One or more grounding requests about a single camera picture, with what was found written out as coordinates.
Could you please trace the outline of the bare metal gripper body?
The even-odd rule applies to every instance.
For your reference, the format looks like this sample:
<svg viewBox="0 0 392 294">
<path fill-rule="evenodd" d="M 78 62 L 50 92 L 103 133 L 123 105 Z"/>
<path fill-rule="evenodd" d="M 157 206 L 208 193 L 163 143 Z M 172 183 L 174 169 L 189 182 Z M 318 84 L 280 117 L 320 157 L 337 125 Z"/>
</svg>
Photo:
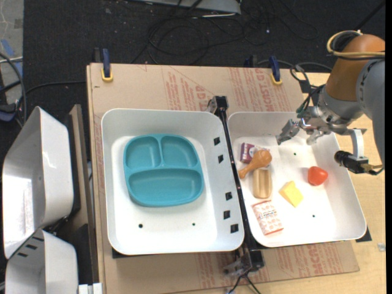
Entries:
<svg viewBox="0 0 392 294">
<path fill-rule="evenodd" d="M 348 121 L 335 114 L 326 107 L 310 106 L 298 113 L 303 129 L 314 130 L 329 134 L 344 135 L 347 133 Z"/>
</svg>

